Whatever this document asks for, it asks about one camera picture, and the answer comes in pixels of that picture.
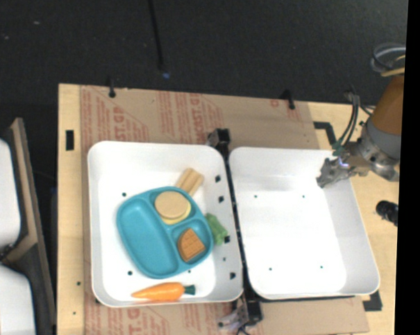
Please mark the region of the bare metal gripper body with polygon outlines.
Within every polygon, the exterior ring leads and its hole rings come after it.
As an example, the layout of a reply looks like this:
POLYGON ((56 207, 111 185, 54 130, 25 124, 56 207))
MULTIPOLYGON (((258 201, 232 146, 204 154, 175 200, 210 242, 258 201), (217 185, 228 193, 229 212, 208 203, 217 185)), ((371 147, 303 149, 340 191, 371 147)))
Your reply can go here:
POLYGON ((391 158, 372 141, 357 139, 349 141, 342 154, 342 162, 347 165, 349 175, 366 176, 373 172, 389 182, 398 182, 399 161, 391 158))

